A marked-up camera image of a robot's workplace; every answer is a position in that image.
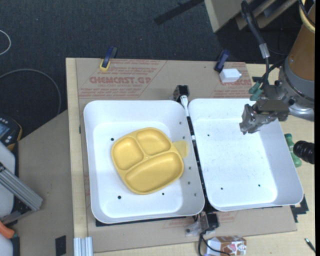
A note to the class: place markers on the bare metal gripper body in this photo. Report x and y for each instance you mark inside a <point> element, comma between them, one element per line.
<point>272,102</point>

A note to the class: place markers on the brown cardboard board red print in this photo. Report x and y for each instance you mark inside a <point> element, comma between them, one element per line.
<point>140,80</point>

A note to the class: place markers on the yellow divided plate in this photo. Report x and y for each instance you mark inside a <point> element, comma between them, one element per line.
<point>147,162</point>

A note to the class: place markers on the thin black and white rod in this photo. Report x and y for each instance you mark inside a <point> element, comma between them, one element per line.
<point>192,135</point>

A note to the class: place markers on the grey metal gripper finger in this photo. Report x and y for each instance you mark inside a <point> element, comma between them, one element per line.
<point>247,120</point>
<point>263,120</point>

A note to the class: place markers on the black pen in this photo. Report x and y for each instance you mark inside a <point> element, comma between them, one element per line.
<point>309,244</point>

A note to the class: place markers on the white plastic tray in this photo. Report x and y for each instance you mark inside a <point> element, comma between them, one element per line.
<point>105,155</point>
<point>237,160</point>

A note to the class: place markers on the brown and white carton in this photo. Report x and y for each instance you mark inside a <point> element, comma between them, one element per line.
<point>230,246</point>

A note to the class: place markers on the green bottle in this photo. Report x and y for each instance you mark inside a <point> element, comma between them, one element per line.
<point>293,150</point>

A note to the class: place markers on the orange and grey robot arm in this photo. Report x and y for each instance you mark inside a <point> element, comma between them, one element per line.
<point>302,55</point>

